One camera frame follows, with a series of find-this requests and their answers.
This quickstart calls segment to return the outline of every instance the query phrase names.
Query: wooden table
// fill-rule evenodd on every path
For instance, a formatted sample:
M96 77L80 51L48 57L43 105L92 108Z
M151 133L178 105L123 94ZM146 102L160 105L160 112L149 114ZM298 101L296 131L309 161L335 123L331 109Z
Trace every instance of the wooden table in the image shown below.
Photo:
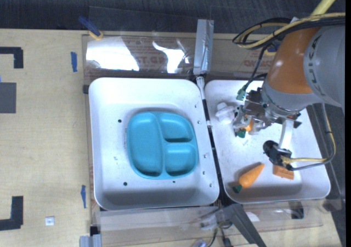
M91 222L82 36L86 31L0 29L0 47L21 47L24 68L0 54L2 82L16 83L16 114L0 114L0 219L24 198L20 229L0 231L1 246L78 246ZM77 54L77 72L71 52ZM86 187L86 205L81 197ZM55 224L46 226L46 217ZM261 233L267 246L341 246L331 214L320 227ZM247 244L241 235L232 244ZM192 246L195 240L148 246ZM213 246L223 246L218 238Z

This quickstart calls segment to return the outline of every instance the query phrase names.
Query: blue tape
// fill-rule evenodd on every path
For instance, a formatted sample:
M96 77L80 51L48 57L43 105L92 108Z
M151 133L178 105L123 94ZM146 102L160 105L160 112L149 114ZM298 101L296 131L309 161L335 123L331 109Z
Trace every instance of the blue tape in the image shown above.
M77 54L75 52L71 52L71 64L73 72L77 72Z
M101 33L99 29L89 21L89 19L85 18L84 16L79 16L78 21L83 24L89 31L91 31L94 35L99 36Z
M83 200L83 206L84 206L84 208L86 208L87 202L86 202L86 187L85 187L85 185L82 185L81 196L82 196L82 200Z

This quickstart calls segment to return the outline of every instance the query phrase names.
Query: table surface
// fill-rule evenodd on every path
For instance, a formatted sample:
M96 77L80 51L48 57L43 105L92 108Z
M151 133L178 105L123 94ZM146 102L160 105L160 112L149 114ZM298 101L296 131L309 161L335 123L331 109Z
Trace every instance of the table surface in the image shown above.
M86 34L0 29L0 46L24 50L23 69L13 68L12 55L0 54L1 81L17 84L16 114L0 114L0 219L10 218L12 196L24 197L24 224L0 231L0 245L78 246L79 237L89 235L92 215L82 92L82 36ZM72 70L71 52L77 54L77 72ZM45 225L48 216L55 217L55 225ZM331 214L321 212L320 218L319 227L262 232L261 237L268 246L341 246ZM241 235L230 239L236 246L247 244ZM194 242L143 246L192 246ZM217 238L213 246L222 244Z

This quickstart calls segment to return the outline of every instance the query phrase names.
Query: orange carrot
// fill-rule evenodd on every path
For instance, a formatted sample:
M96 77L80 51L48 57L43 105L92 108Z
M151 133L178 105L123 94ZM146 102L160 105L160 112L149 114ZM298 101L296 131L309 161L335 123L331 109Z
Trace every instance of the orange carrot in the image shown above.
M239 178L239 185L233 187L233 191L239 193L242 188L250 187L257 179L258 175L264 168L264 164L261 163L260 165L252 168L248 172L242 174Z

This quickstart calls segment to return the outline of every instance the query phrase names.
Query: gray square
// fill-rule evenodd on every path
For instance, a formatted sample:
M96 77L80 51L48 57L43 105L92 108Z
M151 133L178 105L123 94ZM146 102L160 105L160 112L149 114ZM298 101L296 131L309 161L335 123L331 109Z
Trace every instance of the gray square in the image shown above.
M0 83L0 113L16 113L16 83Z

